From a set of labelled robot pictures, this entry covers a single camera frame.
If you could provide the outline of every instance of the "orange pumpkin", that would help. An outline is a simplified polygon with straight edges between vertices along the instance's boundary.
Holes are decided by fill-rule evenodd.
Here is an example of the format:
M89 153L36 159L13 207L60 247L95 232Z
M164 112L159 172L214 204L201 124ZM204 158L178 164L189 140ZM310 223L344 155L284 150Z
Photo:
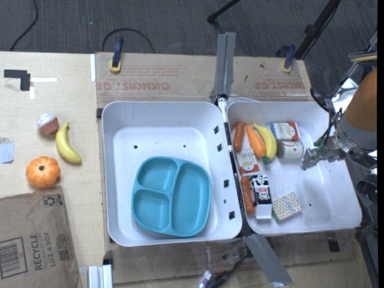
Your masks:
M55 159L41 156L33 159L27 166L26 177L31 185L44 188L54 184L60 176L60 172L60 167Z

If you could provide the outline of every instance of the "yellow banana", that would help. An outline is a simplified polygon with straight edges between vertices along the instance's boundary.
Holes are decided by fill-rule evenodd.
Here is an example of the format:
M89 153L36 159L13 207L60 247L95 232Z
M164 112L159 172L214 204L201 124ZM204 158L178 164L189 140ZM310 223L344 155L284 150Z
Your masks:
M59 153L64 159L72 163L80 163L82 158L80 155L72 148L68 140L68 126L69 122L65 122L58 132L56 133L56 145Z
M277 153L277 142L276 138L271 131L271 129L259 126L255 122L252 124L252 127L257 130L258 133L260 133L266 147L266 156L269 158L269 161L265 162L265 164L268 164L272 161L272 159L276 156Z

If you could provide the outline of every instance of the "blue tray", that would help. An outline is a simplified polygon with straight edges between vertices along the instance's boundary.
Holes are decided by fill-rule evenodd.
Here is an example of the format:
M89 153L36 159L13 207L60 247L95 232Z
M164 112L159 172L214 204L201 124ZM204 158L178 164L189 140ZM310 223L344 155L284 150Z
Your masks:
M152 157L136 174L132 215L153 232L191 237L206 225L211 191L211 179L201 166L177 158Z

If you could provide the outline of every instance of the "toy carrot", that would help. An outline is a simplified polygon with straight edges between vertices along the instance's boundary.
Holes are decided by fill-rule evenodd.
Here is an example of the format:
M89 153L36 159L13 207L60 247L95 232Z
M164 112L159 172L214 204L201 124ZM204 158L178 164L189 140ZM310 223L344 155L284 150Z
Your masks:
M250 145L252 147L252 150L255 154L255 156L262 160L264 157L266 157L266 147L259 135L252 129L251 126L245 125L245 129L247 130L247 136L248 140L250 142Z

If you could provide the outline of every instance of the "sticker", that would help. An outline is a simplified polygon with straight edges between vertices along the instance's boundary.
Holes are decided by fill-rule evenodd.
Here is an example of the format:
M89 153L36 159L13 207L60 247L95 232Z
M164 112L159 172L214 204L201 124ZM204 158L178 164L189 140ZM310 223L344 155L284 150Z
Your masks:
M60 194L44 196L43 203L44 203L44 207L55 207L55 206L63 205L62 197Z
M0 137L0 164L13 161L14 142L7 137Z

